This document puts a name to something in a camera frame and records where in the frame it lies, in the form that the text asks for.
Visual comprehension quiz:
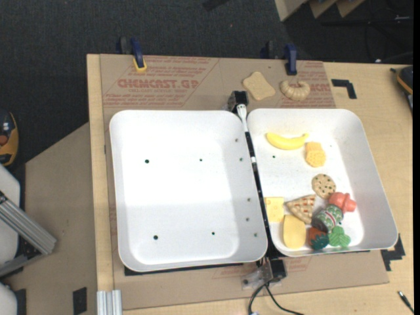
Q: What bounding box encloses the tan toy bread slice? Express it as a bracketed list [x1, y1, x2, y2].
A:
[242, 71, 276, 102]

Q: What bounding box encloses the pink toy mushroom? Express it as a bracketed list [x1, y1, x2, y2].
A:
[328, 192, 357, 213]

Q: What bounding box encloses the beige toy croissant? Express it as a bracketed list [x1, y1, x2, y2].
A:
[280, 79, 311, 102]

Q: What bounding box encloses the brown cardboard board red print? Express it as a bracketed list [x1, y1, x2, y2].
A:
[98, 53, 390, 311]

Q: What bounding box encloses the yellow toy cheese square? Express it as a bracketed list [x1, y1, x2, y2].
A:
[264, 196, 285, 223]

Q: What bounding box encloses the white plastic tray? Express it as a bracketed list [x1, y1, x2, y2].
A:
[245, 108, 399, 258]
[108, 110, 269, 272]

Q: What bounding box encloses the green toy broccoli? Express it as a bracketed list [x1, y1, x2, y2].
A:
[328, 226, 352, 248]

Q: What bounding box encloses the thin black and white rod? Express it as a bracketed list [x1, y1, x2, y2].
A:
[236, 104, 273, 259]

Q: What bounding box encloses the red toy strawberry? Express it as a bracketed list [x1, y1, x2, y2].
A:
[306, 226, 330, 251]

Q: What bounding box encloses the yellow banana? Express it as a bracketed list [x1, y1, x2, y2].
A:
[266, 132, 310, 151]

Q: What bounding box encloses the tan chocolate chip biscuit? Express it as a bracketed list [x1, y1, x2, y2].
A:
[311, 173, 336, 200]

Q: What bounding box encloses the tan lattice pie slice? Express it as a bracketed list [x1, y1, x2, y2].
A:
[284, 194, 317, 225]

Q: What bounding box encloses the yellow toy corn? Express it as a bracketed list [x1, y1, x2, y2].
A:
[304, 141, 327, 168]

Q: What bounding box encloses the yellow toy cheese wedge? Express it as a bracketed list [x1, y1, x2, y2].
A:
[282, 214, 306, 249]

